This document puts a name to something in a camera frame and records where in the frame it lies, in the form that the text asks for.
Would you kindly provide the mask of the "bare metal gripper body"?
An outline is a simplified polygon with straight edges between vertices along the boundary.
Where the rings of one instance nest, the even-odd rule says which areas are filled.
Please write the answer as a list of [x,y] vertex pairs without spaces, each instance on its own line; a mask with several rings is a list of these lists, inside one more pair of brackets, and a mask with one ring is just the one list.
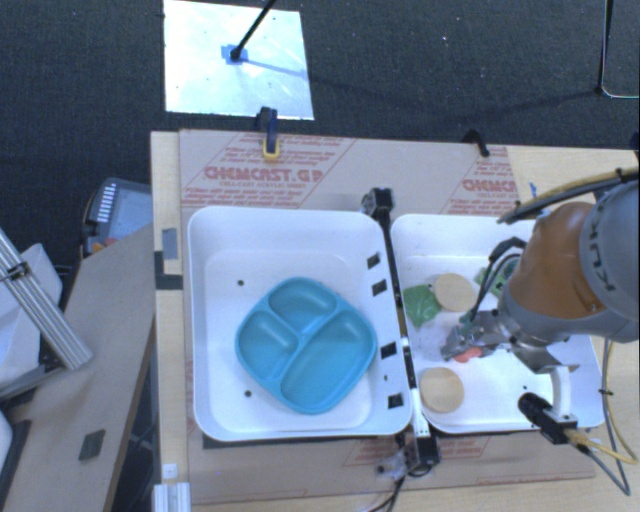
[[531,371],[549,368],[549,343],[526,334],[511,317],[497,310],[478,313],[464,323],[463,329],[469,334],[471,343],[463,353],[466,359],[475,357],[474,346],[498,344],[499,349],[510,351]]

